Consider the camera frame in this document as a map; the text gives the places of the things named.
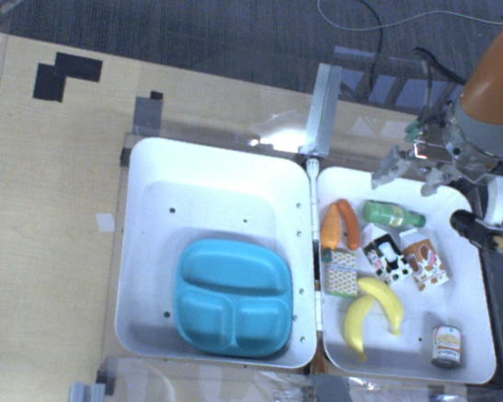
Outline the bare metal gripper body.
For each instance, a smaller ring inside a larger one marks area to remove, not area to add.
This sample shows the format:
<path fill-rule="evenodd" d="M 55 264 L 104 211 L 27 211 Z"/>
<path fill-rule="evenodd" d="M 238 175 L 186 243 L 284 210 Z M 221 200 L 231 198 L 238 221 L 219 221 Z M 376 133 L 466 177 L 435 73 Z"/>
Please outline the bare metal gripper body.
<path fill-rule="evenodd" d="M 503 162 L 503 155 L 480 150 L 449 128 L 411 123 L 405 131 L 405 141 L 411 146 L 396 150 L 394 170 L 415 168 L 425 175 L 439 172 L 480 182 Z"/>

